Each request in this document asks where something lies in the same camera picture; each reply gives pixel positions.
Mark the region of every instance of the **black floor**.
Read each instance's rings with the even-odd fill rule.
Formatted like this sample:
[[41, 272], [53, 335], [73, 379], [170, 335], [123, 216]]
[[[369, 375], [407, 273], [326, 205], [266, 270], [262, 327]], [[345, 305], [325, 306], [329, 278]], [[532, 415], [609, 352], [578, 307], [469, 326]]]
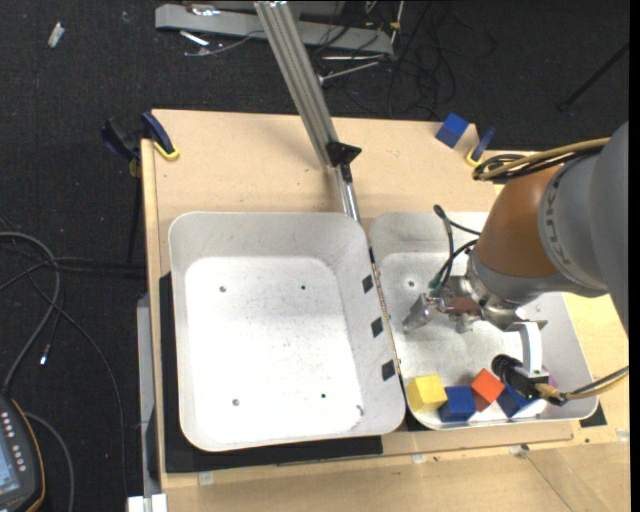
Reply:
[[[273, 55], [251, 40], [228, 52], [185, 57], [198, 48], [154, 29], [151, 0], [3, 0], [0, 5], [0, 215], [44, 242], [55, 256], [124, 263], [135, 180], [103, 146], [110, 116], [134, 125], [149, 108], [294, 113]], [[347, 20], [363, 21], [364, 2]], [[378, 2], [370, 21], [388, 22], [398, 2]], [[66, 32], [47, 46], [60, 21]], [[611, 135], [629, 118], [629, 54], [572, 106], [567, 99], [629, 41], [629, 0], [407, 2], [400, 60], [336, 79], [326, 90], [332, 115], [438, 120], [455, 112], [484, 132], [492, 148], [543, 149]], [[237, 39], [213, 37], [215, 44]], [[327, 51], [314, 57], [326, 55]], [[328, 72], [342, 67], [316, 59]], [[144, 264], [142, 232], [133, 262]], [[3, 284], [33, 264], [0, 243], [0, 378], [47, 309], [27, 279]], [[12, 382], [20, 405], [66, 440], [76, 467], [78, 511], [123, 510], [140, 494], [135, 306], [144, 281], [64, 273], [64, 310], [108, 361], [120, 414], [100, 355], [61, 318], [45, 367], [38, 364], [53, 320]], [[51, 294], [53, 275], [34, 272]], [[40, 426], [48, 475], [43, 510], [65, 510], [68, 479], [61, 449]]]

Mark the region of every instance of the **toy block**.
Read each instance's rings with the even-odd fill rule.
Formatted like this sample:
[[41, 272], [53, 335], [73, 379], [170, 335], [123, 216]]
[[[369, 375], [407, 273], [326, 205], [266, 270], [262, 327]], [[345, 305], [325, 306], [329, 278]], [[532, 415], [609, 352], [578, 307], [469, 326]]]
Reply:
[[424, 375], [413, 379], [406, 388], [407, 400], [415, 413], [435, 411], [447, 401], [439, 375]]
[[440, 420], [446, 423], [467, 421], [476, 412], [473, 393], [469, 386], [448, 386], [447, 402], [438, 409]]
[[436, 139], [450, 148], [454, 148], [467, 126], [469, 126], [467, 121], [451, 112], [442, 123], [438, 133], [436, 133]]
[[504, 384], [489, 370], [483, 368], [471, 381], [471, 391], [478, 411], [484, 411], [504, 391]]
[[498, 403], [508, 418], [513, 417], [535, 401], [535, 399], [524, 398], [509, 384], [505, 384], [504, 391], [498, 397]]

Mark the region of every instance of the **black bracket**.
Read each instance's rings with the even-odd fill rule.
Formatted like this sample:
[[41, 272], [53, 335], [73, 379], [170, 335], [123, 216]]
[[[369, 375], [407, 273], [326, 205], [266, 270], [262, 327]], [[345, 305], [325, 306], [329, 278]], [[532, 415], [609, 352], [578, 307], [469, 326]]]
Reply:
[[353, 183], [350, 164], [360, 153], [362, 153], [362, 148], [350, 146], [343, 142], [331, 141], [327, 142], [327, 152], [329, 153], [331, 165], [334, 167], [340, 167], [342, 179], [347, 183]]

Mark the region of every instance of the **orange block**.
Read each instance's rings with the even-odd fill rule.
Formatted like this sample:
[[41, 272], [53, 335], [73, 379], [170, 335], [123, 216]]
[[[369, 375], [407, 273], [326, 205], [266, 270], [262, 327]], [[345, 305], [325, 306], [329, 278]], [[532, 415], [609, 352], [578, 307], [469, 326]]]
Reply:
[[484, 411], [495, 402], [503, 390], [504, 384], [486, 368], [480, 370], [471, 381], [471, 391], [478, 411]]

